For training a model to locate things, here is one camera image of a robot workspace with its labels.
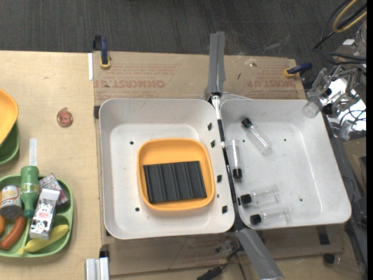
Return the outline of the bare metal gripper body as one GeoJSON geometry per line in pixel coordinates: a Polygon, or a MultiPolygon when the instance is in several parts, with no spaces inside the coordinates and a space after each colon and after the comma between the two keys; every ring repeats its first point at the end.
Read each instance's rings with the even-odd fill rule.
{"type": "Polygon", "coordinates": [[[339,62],[353,62],[366,67],[367,22],[361,24],[352,38],[345,39],[335,53],[334,59],[339,62]]]}

